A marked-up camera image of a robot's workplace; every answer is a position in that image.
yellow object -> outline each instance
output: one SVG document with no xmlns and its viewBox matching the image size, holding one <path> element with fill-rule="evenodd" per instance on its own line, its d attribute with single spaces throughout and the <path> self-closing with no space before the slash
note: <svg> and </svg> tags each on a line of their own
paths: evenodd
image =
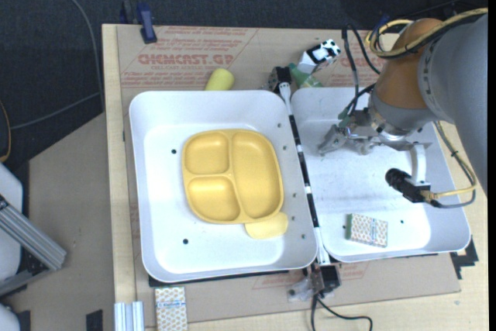
<svg viewBox="0 0 496 331">
<path fill-rule="evenodd" d="M 248 235 L 253 239 L 270 239 L 284 235 L 288 230 L 288 216 L 278 212 L 274 217 L 260 222 L 245 223 Z"/>
<path fill-rule="evenodd" d="M 284 201 L 281 171 L 270 141 L 247 129 L 195 134 L 182 153 L 191 210 L 213 223 L 247 223 L 275 216 Z"/>
<path fill-rule="evenodd" d="M 234 75 L 227 69 L 215 69 L 205 86 L 206 91 L 230 90 L 234 85 Z"/>
</svg>

green object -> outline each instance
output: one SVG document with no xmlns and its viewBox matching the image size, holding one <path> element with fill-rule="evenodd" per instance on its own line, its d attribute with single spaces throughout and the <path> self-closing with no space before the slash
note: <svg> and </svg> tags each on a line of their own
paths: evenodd
<svg viewBox="0 0 496 331">
<path fill-rule="evenodd" d="M 306 74 L 305 72 L 301 72 L 295 64 L 289 64 L 289 70 L 291 72 L 291 76 L 294 79 L 294 82 L 298 86 L 298 88 L 303 87 L 324 87 L 322 83 L 311 74 Z"/>
</svg>

black connector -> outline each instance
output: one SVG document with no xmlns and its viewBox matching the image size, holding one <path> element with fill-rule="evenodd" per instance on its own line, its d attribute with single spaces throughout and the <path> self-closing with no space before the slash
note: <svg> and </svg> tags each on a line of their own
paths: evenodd
<svg viewBox="0 0 496 331">
<path fill-rule="evenodd" d="M 425 197 L 420 193 L 421 191 L 428 191 L 430 185 L 415 186 L 407 178 L 412 176 L 401 171 L 397 168 L 392 168 L 386 173 L 386 182 L 392 188 L 396 189 L 403 194 L 412 203 L 421 203 L 425 201 Z"/>
</svg>

blue clamp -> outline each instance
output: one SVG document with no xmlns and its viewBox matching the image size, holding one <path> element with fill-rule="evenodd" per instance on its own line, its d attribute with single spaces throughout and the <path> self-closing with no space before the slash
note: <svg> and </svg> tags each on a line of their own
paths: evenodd
<svg viewBox="0 0 496 331">
<path fill-rule="evenodd" d="M 141 2 L 136 6 L 137 19 L 140 24 L 143 25 L 141 28 L 141 36 L 145 44 L 155 43 L 157 41 L 157 35 L 153 30 L 152 24 L 152 12 L 148 4 Z"/>
</svg>

cardboard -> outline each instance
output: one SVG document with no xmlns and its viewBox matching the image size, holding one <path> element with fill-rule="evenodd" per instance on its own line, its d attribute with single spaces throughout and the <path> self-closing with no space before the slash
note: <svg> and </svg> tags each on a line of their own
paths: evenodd
<svg viewBox="0 0 496 331">
<path fill-rule="evenodd" d="M 154 327 L 154 288 L 149 285 L 140 256 L 136 177 L 127 115 L 133 97 L 147 90 L 202 90 L 218 67 L 234 75 L 233 90 L 257 89 L 266 83 L 274 67 L 297 63 L 302 52 L 316 44 L 334 39 L 341 49 L 344 47 L 339 30 L 159 26 L 157 43 L 145 45 L 139 26 L 117 26 L 116 29 L 137 298 L 144 302 L 146 327 Z M 375 82 L 377 75 L 367 66 L 352 33 L 349 39 L 360 85 Z M 383 60 L 373 54 L 369 57 L 381 69 Z M 334 64 L 316 76 L 329 87 L 353 84 L 344 51 Z M 335 266 L 343 284 L 334 296 L 326 299 L 333 306 L 460 290 L 449 254 Z M 302 277 L 301 271 L 290 271 L 185 284 L 188 321 L 308 309 L 309 302 L 288 299 L 288 289 Z"/>
</svg>

